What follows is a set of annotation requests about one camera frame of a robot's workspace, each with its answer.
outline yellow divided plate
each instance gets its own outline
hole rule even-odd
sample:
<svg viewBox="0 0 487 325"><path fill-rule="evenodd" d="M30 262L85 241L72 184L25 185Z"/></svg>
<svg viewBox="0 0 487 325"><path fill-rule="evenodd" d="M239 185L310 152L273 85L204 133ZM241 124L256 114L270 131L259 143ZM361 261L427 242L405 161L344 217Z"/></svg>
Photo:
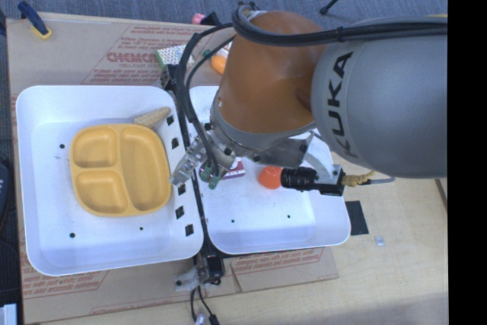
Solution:
<svg viewBox="0 0 487 325"><path fill-rule="evenodd" d="M166 150L148 127L87 127L72 139L69 153L76 197L95 215L146 214L169 201Z"/></svg>

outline black cable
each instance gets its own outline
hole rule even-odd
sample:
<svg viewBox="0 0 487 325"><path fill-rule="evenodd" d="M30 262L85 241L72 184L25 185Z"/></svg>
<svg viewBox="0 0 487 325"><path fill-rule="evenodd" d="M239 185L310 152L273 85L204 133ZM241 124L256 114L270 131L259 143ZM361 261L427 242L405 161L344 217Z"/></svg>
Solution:
<svg viewBox="0 0 487 325"><path fill-rule="evenodd" d="M213 315L212 311L210 310L210 308L206 304L205 300L203 299L203 294L201 293L201 286L200 285L198 286L198 295L199 295L199 299L201 299L201 302L203 303L203 306L206 307L206 310L208 311L209 315L212 316Z"/></svg>
<svg viewBox="0 0 487 325"><path fill-rule="evenodd" d="M221 43L220 45L218 45L216 48L214 48L211 52L209 52L205 57L202 58L202 60L200 62L198 62L198 64L196 64L193 69L191 70L191 72L188 74L188 77L186 79L186 89L189 91L189 85L191 84L191 80L193 79L193 76L194 74L196 73L196 71L198 70L198 68L204 64L204 62L206 60L208 60L210 57L212 57L214 54L217 53L217 51L219 51L221 48L224 48L225 46L227 46L231 41L234 40L235 37L230 37L228 40L225 40L223 43Z"/></svg>
<svg viewBox="0 0 487 325"><path fill-rule="evenodd" d="M369 184L383 184L383 183L392 183L396 181L395 177L388 177L387 179L369 179L368 183Z"/></svg>
<svg viewBox="0 0 487 325"><path fill-rule="evenodd" d="M214 32L222 29L226 29L231 27L232 24L222 24L217 27L213 27L211 29L205 30L202 33L195 33L187 43L187 45L184 48L183 55L181 56L180 63L177 66L176 69L176 94L178 97L178 100L180 101L181 108L188 119L190 123L192 123L195 126L196 132L198 133L198 136L203 142L203 145L205 146L206 150L206 155L208 157L207 160L207 165L212 169L212 173L215 176L219 175L219 168L218 168L218 162L215 157L215 153L212 150L212 147L210 146L208 139L206 138L205 130L203 129L201 123L199 123L198 117L196 115L196 112L194 110L193 104L191 102L191 97L189 95L189 91L186 88L186 85L184 84L184 78L186 76L186 69L187 69L187 63L189 60L189 56L193 52L194 48L196 47L196 44L205 36L209 34L213 34Z"/></svg>
<svg viewBox="0 0 487 325"><path fill-rule="evenodd" d="M251 23L244 16L244 12L252 10L251 6L242 5L232 13L234 29L248 40L273 46L312 46L355 40L383 40L447 34L447 23L439 20L440 18L438 18L439 21L390 22L338 27L335 30L316 33L280 34L264 30Z"/></svg>
<svg viewBox="0 0 487 325"><path fill-rule="evenodd" d="M194 305L193 305L194 300L195 300L195 292L196 292L196 289L193 289L193 290L191 291L191 295L190 295L190 299L189 299L189 301L191 302L191 317L193 318L193 321L195 321L195 322L196 322L196 319L197 319L198 317L196 316L196 313L195 313L195 308L194 308Z"/></svg>
<svg viewBox="0 0 487 325"><path fill-rule="evenodd" d="M191 295L190 295L191 317L193 318L193 321L196 322L196 320L198 319L198 317L196 316L196 313L195 313L195 308L194 308L194 299L195 299L196 290L198 290L199 299L201 300L201 302L203 303L203 306L205 306L206 310L208 311L208 314L209 314L208 319L210 321L210 324L211 325L219 325L220 323L218 322L218 318L212 313L212 311L210 310L210 308L206 304L205 300L203 299L203 294L201 293L201 285L194 288L191 291Z"/></svg>

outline white plastic bin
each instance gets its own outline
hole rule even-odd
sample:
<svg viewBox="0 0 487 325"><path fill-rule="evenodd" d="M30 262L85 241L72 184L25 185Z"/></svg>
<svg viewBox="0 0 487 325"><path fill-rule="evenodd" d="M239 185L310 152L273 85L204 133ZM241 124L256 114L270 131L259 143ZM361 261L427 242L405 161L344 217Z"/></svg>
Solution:
<svg viewBox="0 0 487 325"><path fill-rule="evenodd" d="M173 170L184 146L173 99L160 88L35 86L19 94L26 246L35 269L61 276L187 259L199 252L203 232L191 185L183 192L173 186L162 209L128 217L91 214L79 204L72 186L69 146L79 130L131 123L134 117L161 107L171 109L173 122L162 121L154 130Z"/></svg>
<svg viewBox="0 0 487 325"><path fill-rule="evenodd" d="M201 122L209 121L217 89L191 89ZM219 250L233 255L296 250L339 245L349 238L350 218L342 196L268 190L257 180L264 166L246 158L242 162L244 176L221 180L214 190L199 184L208 235Z"/></svg>

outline black clip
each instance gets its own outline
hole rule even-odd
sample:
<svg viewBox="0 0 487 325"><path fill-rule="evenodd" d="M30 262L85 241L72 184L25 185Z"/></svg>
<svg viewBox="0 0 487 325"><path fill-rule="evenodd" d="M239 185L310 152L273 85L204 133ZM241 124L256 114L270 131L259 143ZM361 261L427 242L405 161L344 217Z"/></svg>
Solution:
<svg viewBox="0 0 487 325"><path fill-rule="evenodd" d="M214 11L207 17L204 17L199 24L206 26L221 26L221 22Z"/></svg>
<svg viewBox="0 0 487 325"><path fill-rule="evenodd" d="M18 9L21 11L22 16L26 17L32 23L32 31L43 40L48 40L53 32L49 29L37 14L37 11L32 8L25 0L18 4Z"/></svg>
<svg viewBox="0 0 487 325"><path fill-rule="evenodd" d="M341 26L336 28L336 39L338 40L338 42L344 43L345 40L343 39L343 36L342 36L342 30L343 30L343 27L341 27Z"/></svg>

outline black cable tie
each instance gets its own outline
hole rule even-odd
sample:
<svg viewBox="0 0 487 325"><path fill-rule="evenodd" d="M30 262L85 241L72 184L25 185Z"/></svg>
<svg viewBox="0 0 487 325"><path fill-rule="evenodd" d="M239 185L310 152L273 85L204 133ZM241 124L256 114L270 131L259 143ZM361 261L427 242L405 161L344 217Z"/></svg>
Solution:
<svg viewBox="0 0 487 325"><path fill-rule="evenodd" d="M345 40L342 37L342 30L343 30L343 27L342 26L339 26L339 27L336 28L336 39L340 43L344 43L345 42Z"/></svg>
<svg viewBox="0 0 487 325"><path fill-rule="evenodd" d="M253 9L254 11L258 11L258 10L260 9L260 8L258 8L258 7L256 6L256 4L255 4L254 2L249 2L249 6L250 6L250 7L252 7L252 9Z"/></svg>

